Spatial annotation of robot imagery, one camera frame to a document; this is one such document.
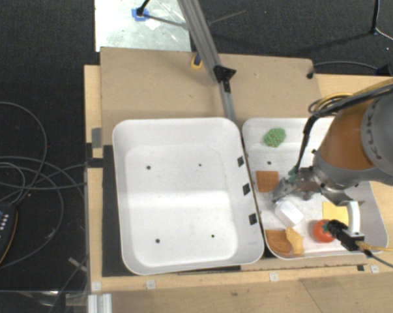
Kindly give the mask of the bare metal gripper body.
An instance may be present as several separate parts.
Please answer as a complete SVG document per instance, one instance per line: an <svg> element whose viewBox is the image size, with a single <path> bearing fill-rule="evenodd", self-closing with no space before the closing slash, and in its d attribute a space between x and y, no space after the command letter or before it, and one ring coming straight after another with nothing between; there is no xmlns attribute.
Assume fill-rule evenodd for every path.
<svg viewBox="0 0 393 313"><path fill-rule="evenodd" d="M323 183L314 175L311 167L298 170L295 176L295 184L295 195L300 191L314 191L314 194L321 194L324 187Z"/></svg>

